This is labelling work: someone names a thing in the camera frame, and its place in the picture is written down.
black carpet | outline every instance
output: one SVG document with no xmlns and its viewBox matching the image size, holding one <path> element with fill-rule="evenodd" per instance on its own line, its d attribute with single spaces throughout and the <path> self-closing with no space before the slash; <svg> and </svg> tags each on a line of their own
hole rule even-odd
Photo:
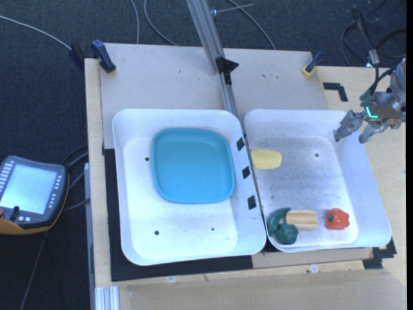
<svg viewBox="0 0 413 310">
<path fill-rule="evenodd" d="M 133 0 L 139 14 L 139 43 L 199 46 L 185 0 Z M 208 0 L 224 10 L 227 0 Z M 407 0 L 232 0 L 254 4 L 245 11 L 219 12 L 222 45 L 324 53 L 321 65 L 363 67 L 368 52 L 354 26 L 351 9 L 363 15 L 381 67 L 392 67 L 406 54 Z M 34 26 L 70 46 L 78 43 L 93 57 L 90 43 L 136 43 L 137 21 L 129 0 L 0 0 L 0 16 Z M 259 24 L 267 37 L 260 31 Z M 9 155 L 61 163 L 87 144 L 83 73 L 62 43 L 0 18 L 0 161 Z M 73 153 L 69 164 L 85 152 Z M 70 168 L 80 175 L 87 157 Z M 67 206 L 83 201 L 80 180 Z M 0 309 L 88 309 L 88 261 L 85 208 L 62 213 L 45 239 L 29 293 L 25 296 L 44 234 L 0 236 Z"/>
</svg>

